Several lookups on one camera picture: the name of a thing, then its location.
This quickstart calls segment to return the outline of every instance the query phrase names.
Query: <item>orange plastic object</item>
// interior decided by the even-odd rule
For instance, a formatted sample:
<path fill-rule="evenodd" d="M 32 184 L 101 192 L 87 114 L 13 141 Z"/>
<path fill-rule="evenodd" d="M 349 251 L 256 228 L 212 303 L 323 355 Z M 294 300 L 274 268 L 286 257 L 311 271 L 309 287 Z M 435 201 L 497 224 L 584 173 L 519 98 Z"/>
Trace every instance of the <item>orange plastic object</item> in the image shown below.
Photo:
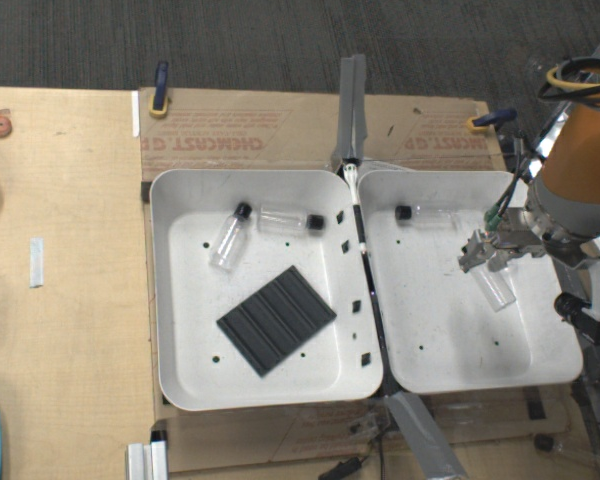
<path fill-rule="evenodd" d="M 542 168 L 554 194 L 580 203 L 600 204 L 600 112 L 577 105 Z"/>

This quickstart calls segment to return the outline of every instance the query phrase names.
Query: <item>dark gray carpet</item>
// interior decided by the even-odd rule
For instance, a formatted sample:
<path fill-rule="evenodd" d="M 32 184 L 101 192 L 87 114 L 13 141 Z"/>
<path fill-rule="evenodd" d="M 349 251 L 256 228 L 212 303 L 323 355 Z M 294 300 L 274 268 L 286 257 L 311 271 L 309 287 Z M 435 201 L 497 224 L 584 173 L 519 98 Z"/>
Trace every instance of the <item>dark gray carpet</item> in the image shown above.
<path fill-rule="evenodd" d="M 532 133 L 544 71 L 600 43 L 600 0 L 0 0 L 0 85 L 338 91 L 367 55 L 369 94 L 514 106 Z"/>

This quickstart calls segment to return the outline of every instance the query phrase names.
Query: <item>wooden table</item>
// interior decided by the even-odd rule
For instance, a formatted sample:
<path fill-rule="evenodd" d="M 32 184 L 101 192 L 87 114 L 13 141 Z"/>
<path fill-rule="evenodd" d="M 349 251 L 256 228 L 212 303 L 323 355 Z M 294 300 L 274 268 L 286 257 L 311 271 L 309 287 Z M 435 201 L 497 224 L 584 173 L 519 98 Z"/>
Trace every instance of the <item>wooden table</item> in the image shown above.
<path fill-rule="evenodd" d="M 0 88 L 0 413 L 3 479 L 122 479 L 154 422 L 140 147 L 129 92 Z M 44 284 L 29 287 L 30 239 Z M 586 438 L 577 408 L 573 433 Z M 454 447 L 472 479 L 597 478 L 528 438 Z M 316 478 L 335 461 L 198 472 Z M 388 478 L 420 478 L 409 452 Z M 357 478 L 378 478 L 377 459 Z"/>

